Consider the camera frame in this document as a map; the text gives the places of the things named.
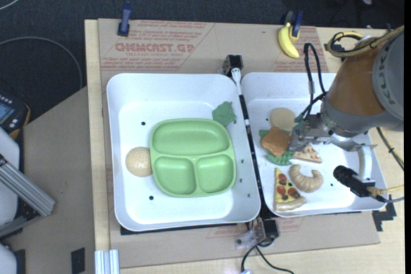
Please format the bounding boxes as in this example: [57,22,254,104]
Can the green lettuce leaf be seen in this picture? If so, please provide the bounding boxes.
[258,128,295,167]
[211,101,238,126]

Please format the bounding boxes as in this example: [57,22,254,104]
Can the brown cardboard board red print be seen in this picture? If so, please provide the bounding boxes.
[97,18,381,269]

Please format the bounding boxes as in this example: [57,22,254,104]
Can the pale round biscuit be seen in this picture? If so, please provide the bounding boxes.
[268,107,297,132]

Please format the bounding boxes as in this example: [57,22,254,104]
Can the thin black and white rod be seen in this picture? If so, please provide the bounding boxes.
[231,68,265,219]

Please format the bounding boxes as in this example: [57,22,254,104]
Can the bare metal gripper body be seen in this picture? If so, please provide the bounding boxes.
[291,114,358,147]

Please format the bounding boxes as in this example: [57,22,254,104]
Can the orange brown toast slice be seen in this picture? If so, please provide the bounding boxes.
[261,125,292,158]

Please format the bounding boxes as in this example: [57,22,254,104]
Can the beige round bun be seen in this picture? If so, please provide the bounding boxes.
[125,146,153,178]

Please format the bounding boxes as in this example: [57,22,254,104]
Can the black cylinder on white bracket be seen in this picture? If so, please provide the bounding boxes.
[332,143,378,198]

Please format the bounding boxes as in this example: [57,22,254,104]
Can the beige croissant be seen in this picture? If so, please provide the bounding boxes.
[288,164,324,194]

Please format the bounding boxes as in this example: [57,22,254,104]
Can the large pizza slice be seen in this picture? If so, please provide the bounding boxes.
[272,167,307,212]

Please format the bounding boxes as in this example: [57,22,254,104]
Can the small pizza slice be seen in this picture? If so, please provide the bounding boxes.
[292,143,323,164]

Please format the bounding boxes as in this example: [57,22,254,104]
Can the white plastic tray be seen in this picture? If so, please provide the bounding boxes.
[240,71,389,219]
[105,73,262,232]

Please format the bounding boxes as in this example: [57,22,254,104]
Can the black block with thin wires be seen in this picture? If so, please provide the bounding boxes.
[252,218,281,246]
[218,54,244,76]

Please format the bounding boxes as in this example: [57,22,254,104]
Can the yellow banana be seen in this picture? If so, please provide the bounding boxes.
[277,22,301,59]

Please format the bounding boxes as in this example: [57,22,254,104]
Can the green divided plate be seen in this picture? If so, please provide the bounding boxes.
[148,117,238,198]

